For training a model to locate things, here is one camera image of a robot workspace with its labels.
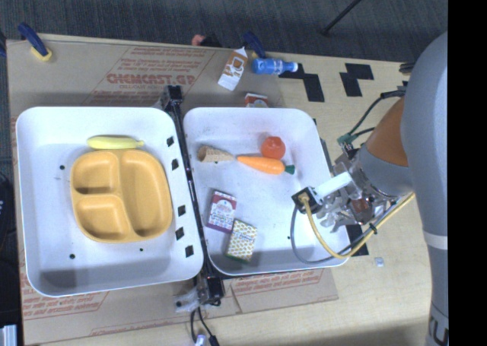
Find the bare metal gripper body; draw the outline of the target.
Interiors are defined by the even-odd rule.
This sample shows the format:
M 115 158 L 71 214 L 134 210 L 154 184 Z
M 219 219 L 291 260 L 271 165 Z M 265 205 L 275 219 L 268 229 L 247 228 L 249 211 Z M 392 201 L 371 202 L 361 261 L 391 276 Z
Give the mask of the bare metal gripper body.
M 378 189 L 367 177 L 361 160 L 362 149 L 344 151 L 336 159 L 332 172 L 335 176 L 348 173 L 352 181 L 338 190 L 337 205 L 345 216 L 354 217 L 359 225 L 368 224 L 386 215 L 396 203 L 396 196 Z

